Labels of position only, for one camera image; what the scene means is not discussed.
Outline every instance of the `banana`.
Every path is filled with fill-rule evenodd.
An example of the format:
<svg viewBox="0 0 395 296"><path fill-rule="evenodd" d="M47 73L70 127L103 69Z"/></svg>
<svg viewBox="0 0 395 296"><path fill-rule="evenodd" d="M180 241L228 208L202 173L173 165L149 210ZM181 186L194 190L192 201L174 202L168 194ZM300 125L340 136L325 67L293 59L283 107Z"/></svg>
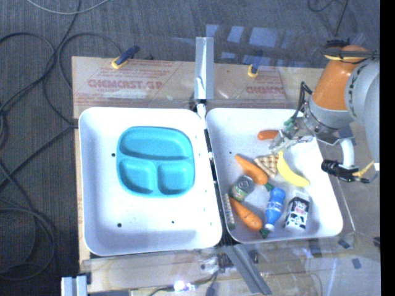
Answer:
<svg viewBox="0 0 395 296"><path fill-rule="evenodd" d="M277 170L287 182L295 186L305 187L310 184L307 179L303 178L300 175L297 175L294 171L291 170L291 168L288 166L284 159L282 151L278 152Z"/></svg>

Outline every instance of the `black connector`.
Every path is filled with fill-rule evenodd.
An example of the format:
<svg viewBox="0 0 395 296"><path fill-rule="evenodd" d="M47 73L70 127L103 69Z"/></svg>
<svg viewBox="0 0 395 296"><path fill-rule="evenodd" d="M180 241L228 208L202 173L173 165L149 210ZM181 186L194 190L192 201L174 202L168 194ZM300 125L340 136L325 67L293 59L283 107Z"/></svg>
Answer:
<svg viewBox="0 0 395 296"><path fill-rule="evenodd" d="M321 164L321 169L324 172L327 172L329 175L334 175L345 182L354 182L356 180L356 177L352 174L358 171L358 168L343 168L336 160L324 160Z"/></svg>

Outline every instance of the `toy carrot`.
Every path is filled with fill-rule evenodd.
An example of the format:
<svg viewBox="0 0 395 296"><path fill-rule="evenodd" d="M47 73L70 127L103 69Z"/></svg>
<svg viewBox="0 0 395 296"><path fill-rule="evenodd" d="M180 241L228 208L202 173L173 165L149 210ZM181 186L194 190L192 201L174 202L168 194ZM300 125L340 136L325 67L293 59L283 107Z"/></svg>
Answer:
<svg viewBox="0 0 395 296"><path fill-rule="evenodd" d="M232 208L249 229L253 231L260 231L262 229L262 220L256 214L232 197L229 198L229 201Z"/></svg>
<svg viewBox="0 0 395 296"><path fill-rule="evenodd" d="M260 141L264 141L265 139L274 139L278 134L277 130L267 129L265 131L260 131L257 135Z"/></svg>
<svg viewBox="0 0 395 296"><path fill-rule="evenodd" d="M266 184L267 174L259 167L251 163L250 161L235 155L235 159L241 165L244 172L256 183L256 184Z"/></svg>

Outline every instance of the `gray carpet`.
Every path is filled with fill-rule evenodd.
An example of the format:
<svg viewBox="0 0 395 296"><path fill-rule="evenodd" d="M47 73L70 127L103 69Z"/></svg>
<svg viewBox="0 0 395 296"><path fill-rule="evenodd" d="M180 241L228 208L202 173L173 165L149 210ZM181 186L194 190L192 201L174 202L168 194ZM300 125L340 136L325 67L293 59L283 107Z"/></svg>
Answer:
<svg viewBox="0 0 395 296"><path fill-rule="evenodd" d="M32 1L58 12L78 5ZM81 0L80 10L100 1ZM34 83L53 64L51 47L72 38L58 57L69 82L71 56L116 57L111 41L122 51L137 44L135 58L194 61L197 36L214 37L218 63L245 64L262 49L265 65L322 68L331 39L380 51L380 0L349 0L334 35L343 2L310 0L328 4L314 12L307 0L112 0L73 22L0 0L0 294L59 295L60 278L78 274L72 95L57 64Z"/></svg>

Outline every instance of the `blue plastic bottle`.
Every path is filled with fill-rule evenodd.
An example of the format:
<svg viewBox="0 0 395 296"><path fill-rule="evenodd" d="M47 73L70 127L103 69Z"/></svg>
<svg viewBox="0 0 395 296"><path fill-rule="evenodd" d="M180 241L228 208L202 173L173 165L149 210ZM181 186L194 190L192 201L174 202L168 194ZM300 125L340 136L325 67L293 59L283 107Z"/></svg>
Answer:
<svg viewBox="0 0 395 296"><path fill-rule="evenodd" d="M274 187L270 191L270 198L267 202L265 216L265 227L260 230L261 235L266 238L267 235L274 230L275 222L280 218L283 212L283 204L285 199L285 191L279 187Z"/></svg>

